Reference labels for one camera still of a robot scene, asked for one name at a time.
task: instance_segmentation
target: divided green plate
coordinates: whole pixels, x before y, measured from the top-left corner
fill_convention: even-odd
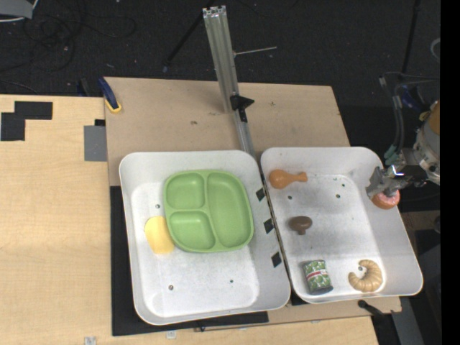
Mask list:
[[[171,238],[185,251],[236,250],[254,234],[246,189],[230,172],[177,172],[166,180],[163,202]]]

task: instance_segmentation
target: can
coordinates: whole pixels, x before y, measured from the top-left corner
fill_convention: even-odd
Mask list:
[[[311,295],[326,294],[334,288],[324,259],[305,262],[302,264],[302,268]]]

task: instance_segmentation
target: gray tape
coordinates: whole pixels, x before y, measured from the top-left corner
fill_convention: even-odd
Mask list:
[[[33,5],[27,0],[0,0],[0,14],[32,19]]]
[[[84,127],[85,161],[107,161],[106,127]]]

